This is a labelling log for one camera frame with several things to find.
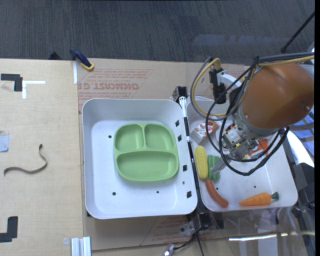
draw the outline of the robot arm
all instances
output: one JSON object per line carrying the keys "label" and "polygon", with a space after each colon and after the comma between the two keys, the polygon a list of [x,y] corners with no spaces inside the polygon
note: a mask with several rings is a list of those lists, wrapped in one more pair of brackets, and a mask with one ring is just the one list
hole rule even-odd
{"label": "robot arm", "polygon": [[[222,159],[213,172],[223,169],[231,160],[242,162],[258,140],[303,119],[314,106],[314,65],[285,62],[255,69],[242,85],[245,87],[236,96],[241,99],[233,106],[231,115],[225,115],[225,119],[232,119],[232,124],[220,133],[221,144],[228,153],[223,156],[220,147]],[[235,84],[225,72],[216,72],[216,76],[218,82],[227,86]]]}

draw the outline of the gray carpet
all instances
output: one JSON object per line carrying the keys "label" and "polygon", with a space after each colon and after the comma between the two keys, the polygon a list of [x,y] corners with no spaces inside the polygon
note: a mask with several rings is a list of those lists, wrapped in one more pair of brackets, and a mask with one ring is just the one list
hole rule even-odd
{"label": "gray carpet", "polygon": [[[0,0],[0,58],[88,58],[251,64],[280,54],[315,0]],[[305,52],[313,18],[287,48]]]}

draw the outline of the plastic tray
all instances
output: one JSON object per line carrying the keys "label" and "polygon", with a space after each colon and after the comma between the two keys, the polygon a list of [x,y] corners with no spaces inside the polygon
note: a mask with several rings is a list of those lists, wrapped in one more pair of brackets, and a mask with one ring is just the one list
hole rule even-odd
{"label": "plastic tray", "polygon": [[[114,161],[116,131],[132,123],[162,125],[173,134],[179,161],[174,176],[142,182],[127,180],[119,174]],[[91,216],[117,219],[186,215],[196,208],[198,198],[183,113],[177,103],[172,100],[91,99],[82,107],[82,129],[85,206]],[[154,136],[147,140],[145,146],[151,148],[157,142]],[[121,139],[118,143],[120,149],[126,148]]]}
{"label": "plastic tray", "polygon": [[116,169],[129,181],[167,180],[179,167],[175,138],[167,127],[158,123],[122,125],[114,135],[113,153]]}
{"label": "plastic tray", "polygon": [[[197,103],[202,109],[208,110],[213,101],[197,99]],[[227,108],[228,103],[225,103],[216,105],[213,109],[215,113],[225,113]],[[187,105],[186,111],[189,120],[189,129],[192,131],[204,120],[204,118],[196,113],[190,103]],[[218,145],[217,135],[219,132],[220,128],[215,130],[211,135],[215,145]],[[192,148],[194,150],[198,144],[193,139],[191,140]],[[199,145],[205,148],[207,155],[219,156],[219,153],[213,148],[208,139],[200,142]],[[246,163],[232,161],[231,165],[241,172],[247,172],[254,168],[259,162],[260,159],[255,162]],[[214,182],[214,185],[219,194],[228,200],[229,205],[227,207],[221,207],[217,204],[209,195],[205,182],[199,180],[202,201],[204,205],[213,212],[284,208],[293,206],[298,200],[295,181],[282,146],[263,167],[257,169],[249,176],[239,175],[228,167],[225,167],[220,171],[220,178],[218,181]],[[279,200],[263,206],[239,206],[239,201],[261,192],[267,192],[269,194],[278,192]]]}

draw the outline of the red sausage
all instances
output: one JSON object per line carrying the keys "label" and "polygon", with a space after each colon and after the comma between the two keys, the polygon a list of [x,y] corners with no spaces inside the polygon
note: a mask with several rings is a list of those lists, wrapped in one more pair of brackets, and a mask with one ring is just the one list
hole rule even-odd
{"label": "red sausage", "polygon": [[205,181],[205,186],[214,201],[216,201],[221,207],[228,206],[229,202],[218,194],[212,179],[208,178]]}

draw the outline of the green divided plate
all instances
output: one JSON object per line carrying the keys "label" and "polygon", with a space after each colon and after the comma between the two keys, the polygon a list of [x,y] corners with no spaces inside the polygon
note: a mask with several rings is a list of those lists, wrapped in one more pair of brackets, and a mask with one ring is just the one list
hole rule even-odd
{"label": "green divided plate", "polygon": [[118,173],[129,181],[167,180],[179,168],[175,138],[167,127],[158,123],[120,126],[114,135],[113,152]]}

